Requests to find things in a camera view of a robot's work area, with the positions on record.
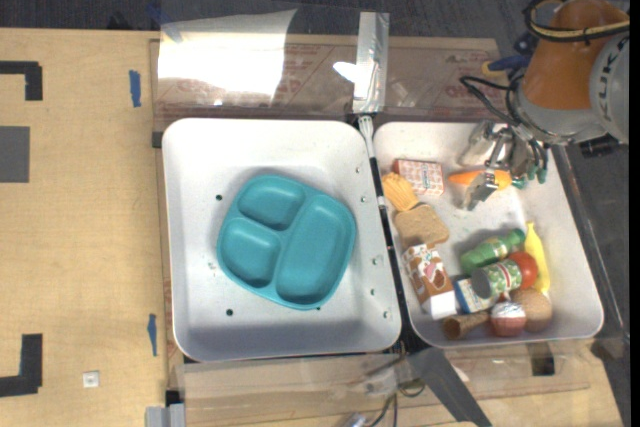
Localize yellow banana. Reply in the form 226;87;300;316
521;220;552;297

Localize brown round bun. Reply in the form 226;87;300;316
510;287;554;334

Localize brown ice cream cone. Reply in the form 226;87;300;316
441;309;492;342

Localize blue and white carton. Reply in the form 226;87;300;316
451;275;502;315

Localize pink and white cupcake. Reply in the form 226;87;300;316
489;300;528;338

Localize red tomato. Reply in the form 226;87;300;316
506;250;540;291

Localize pink and white carton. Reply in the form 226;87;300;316
391;157;446;197

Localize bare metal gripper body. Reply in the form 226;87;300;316
483;122;534;178

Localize black cylinder on white bracket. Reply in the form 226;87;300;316
578;133;624;159

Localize green and white can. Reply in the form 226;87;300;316
470;259;524;301

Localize green bottle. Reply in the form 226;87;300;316
459;228;528;276

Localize white plastic tray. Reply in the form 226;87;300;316
160;116;403;363
372;120;606;350

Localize orange carrot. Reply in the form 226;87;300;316
446;168;515;191

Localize brown and white printed carton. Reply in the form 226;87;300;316
400;241;459;322

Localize brown bread slice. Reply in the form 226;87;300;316
392;203;451;249

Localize yellow ridged fries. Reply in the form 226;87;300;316
380;171;421;213

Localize teal divided plate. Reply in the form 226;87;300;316
215;173;358;312

